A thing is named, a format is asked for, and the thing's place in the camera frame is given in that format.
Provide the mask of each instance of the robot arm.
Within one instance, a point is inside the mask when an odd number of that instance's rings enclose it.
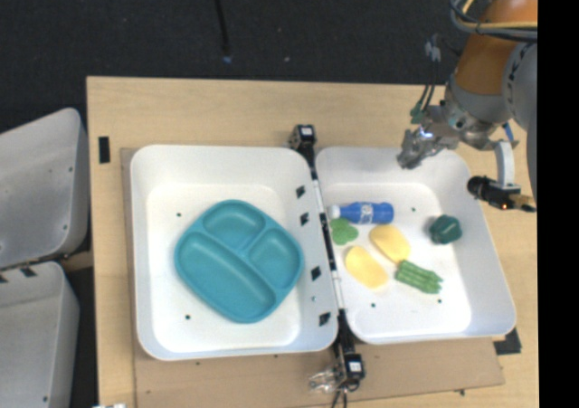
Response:
[[[480,19],[467,12],[477,0],[451,0],[451,19],[470,33],[444,99],[431,105],[433,86],[413,111],[414,132],[406,130],[398,163],[415,168],[426,157],[460,142],[479,150],[493,150],[498,178],[475,177],[468,188],[475,196],[501,209],[534,211],[532,198],[520,194],[513,181],[512,147],[508,121],[527,132],[528,171],[536,202],[536,52],[537,0],[492,0]],[[440,60],[436,38],[427,43],[433,62]],[[502,126],[508,140],[490,136]]]

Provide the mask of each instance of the black carpet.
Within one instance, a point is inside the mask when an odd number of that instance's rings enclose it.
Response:
[[[0,132],[67,106],[86,123],[88,75],[423,84],[427,38],[466,40],[448,3],[0,0]],[[455,63],[443,52],[442,81]],[[83,274],[73,278],[84,303],[73,406],[86,408],[95,358]]]

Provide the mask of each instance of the cable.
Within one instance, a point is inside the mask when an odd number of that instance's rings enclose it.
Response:
[[[225,63],[231,63],[232,49],[229,42],[229,34],[227,33],[227,24],[225,23],[223,4],[221,0],[214,0],[214,4],[215,11],[217,12],[217,18],[219,20],[219,26],[221,28],[223,61]]]
[[[331,408],[336,408],[337,405],[337,400],[340,398],[340,395],[342,395],[342,401],[343,401],[343,406],[344,408],[347,408],[347,388],[345,384],[341,384],[337,389],[336,389],[336,395],[334,395],[334,400],[332,402],[332,407]]]
[[[354,383],[350,383],[346,385],[346,388],[349,392],[355,392],[360,387],[360,381],[356,381]]]
[[[449,50],[457,59],[462,56],[462,50],[454,47],[444,36],[440,36],[442,44]]]
[[[514,42],[536,43],[537,22],[481,22],[470,15],[469,9],[477,0],[450,0],[452,23],[468,33],[487,34]]]
[[[515,136],[513,135],[513,130],[511,129],[510,125],[508,124],[508,122],[503,123],[502,125],[503,129],[505,130],[505,134],[507,135],[507,138],[509,141],[514,141],[515,140]]]
[[[441,50],[438,47],[438,39],[439,35],[435,33],[431,36],[429,42],[427,42],[427,46],[429,47],[430,52],[429,58],[432,62],[432,69],[431,69],[431,80],[424,87],[424,91],[422,92],[422,96],[420,98],[420,103],[422,104],[422,110],[426,110],[431,103],[432,96],[434,95],[434,90],[436,89],[436,84],[438,82],[438,68],[439,64],[441,63]]]

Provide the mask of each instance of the white tray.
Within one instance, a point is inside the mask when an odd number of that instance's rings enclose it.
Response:
[[[388,202],[396,226],[411,244],[409,261],[443,277],[441,292],[425,294],[394,279],[396,267],[370,242],[373,225],[355,225],[359,236],[334,244],[347,322],[371,344],[492,337],[507,334],[515,307],[490,237],[480,202],[467,191],[469,169],[454,152],[443,151],[414,170],[396,162],[397,148],[329,147],[316,168],[325,206],[356,201]],[[428,228],[440,215],[459,219],[462,236],[441,245]],[[361,245],[390,280],[374,292],[346,270],[347,249]]]
[[[332,344],[337,303],[302,156],[285,148],[143,147],[131,159],[130,193],[137,334],[150,355],[177,360],[279,354]],[[265,212],[298,241],[305,257],[294,290],[254,324],[234,323],[209,308],[181,281],[174,264],[185,229],[227,199]],[[304,213],[308,222],[302,225]],[[313,280],[316,268],[320,274]]]

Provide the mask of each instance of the blue plastic bottle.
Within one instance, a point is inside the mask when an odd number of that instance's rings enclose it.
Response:
[[[328,208],[330,219],[346,218],[351,223],[385,224],[394,218],[394,208],[387,202],[374,204],[371,202],[354,202],[350,205],[331,205]]]

